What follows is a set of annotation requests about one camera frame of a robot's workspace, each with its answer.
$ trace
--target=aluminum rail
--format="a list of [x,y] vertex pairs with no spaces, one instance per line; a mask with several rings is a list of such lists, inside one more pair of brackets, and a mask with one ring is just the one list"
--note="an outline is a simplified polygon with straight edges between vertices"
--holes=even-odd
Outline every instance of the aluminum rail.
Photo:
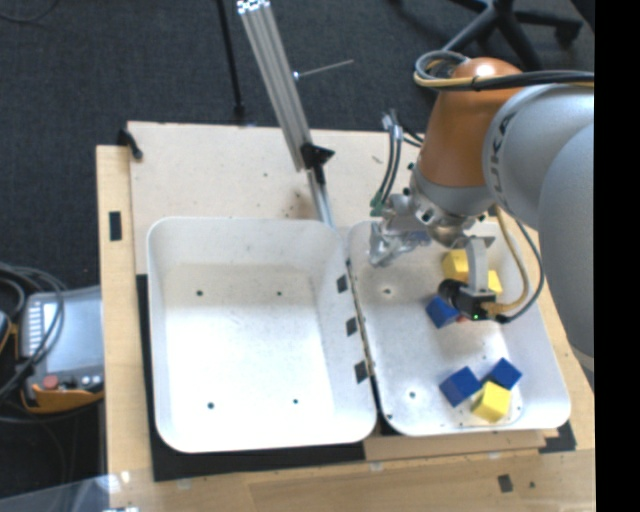
[[[238,0],[237,8],[294,166],[298,171],[307,169],[302,155],[302,146],[313,144],[313,141],[271,11],[271,2]],[[307,169],[307,176],[319,219],[335,227],[325,184],[319,183],[316,174],[310,169]]]

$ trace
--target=yellow cube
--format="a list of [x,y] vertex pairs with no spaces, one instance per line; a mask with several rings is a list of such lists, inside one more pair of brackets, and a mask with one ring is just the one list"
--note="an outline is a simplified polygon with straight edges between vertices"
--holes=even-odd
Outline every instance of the yellow cube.
[[502,284],[500,283],[500,278],[498,277],[498,273],[495,270],[489,270],[489,290],[495,292],[496,295],[500,295],[502,293]]
[[[442,272],[447,279],[467,282],[469,279],[469,264],[467,263],[467,252],[464,249],[452,249],[442,259]],[[502,284],[495,270],[489,270],[487,276],[489,290],[500,295]]]
[[467,252],[464,249],[453,249],[442,259],[442,272],[447,279],[465,281],[469,275]]
[[490,423],[495,423],[509,412],[510,402],[511,391],[494,382],[487,381],[471,407],[471,412]]

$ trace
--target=dark gray carpet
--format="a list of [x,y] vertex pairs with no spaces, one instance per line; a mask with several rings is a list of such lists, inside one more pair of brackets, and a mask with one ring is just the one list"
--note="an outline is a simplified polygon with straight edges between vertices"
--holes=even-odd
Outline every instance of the dark gray carpet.
[[[595,12],[593,4],[579,12],[570,0],[516,4],[577,18]],[[0,13],[32,17],[50,5],[0,0]],[[225,3],[243,121],[275,126],[234,5]],[[128,120],[238,119],[213,0],[60,0],[54,7],[34,23],[0,19],[0,262],[44,270],[75,288],[99,282],[96,145],[115,144]],[[415,59],[475,17],[447,0],[273,0],[272,9],[294,70],[354,60],[299,83],[310,126],[346,130],[381,130],[381,112],[390,108],[423,130],[434,95],[413,83]],[[553,29],[524,28],[545,68],[593,71],[594,26],[595,19],[585,23],[568,48]],[[464,53],[519,65],[499,33]],[[97,443],[96,418],[80,423],[84,447]],[[73,456],[72,427],[59,428],[67,461],[75,461],[71,478],[95,474],[97,451]],[[58,464],[42,429],[0,423],[0,497],[56,484]]]

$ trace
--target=electronic device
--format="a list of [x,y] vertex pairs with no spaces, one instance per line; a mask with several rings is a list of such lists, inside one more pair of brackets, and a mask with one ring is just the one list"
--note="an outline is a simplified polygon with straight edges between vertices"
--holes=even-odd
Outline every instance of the electronic device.
[[30,295],[20,322],[18,351],[22,359],[37,356],[22,388],[31,412],[63,412],[102,398],[100,287]]

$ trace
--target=black mat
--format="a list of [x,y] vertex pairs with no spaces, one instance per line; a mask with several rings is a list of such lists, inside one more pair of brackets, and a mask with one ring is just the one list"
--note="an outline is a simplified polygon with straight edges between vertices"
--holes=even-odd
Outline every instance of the black mat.
[[231,473],[235,471],[264,471],[364,460],[364,447],[361,442],[340,445],[201,454],[182,453],[166,444],[158,433],[155,424],[150,353],[149,300],[146,275],[136,276],[136,288],[138,292],[138,307],[140,310],[140,335],[145,390],[147,394],[149,440],[153,462],[153,475],[156,481]]

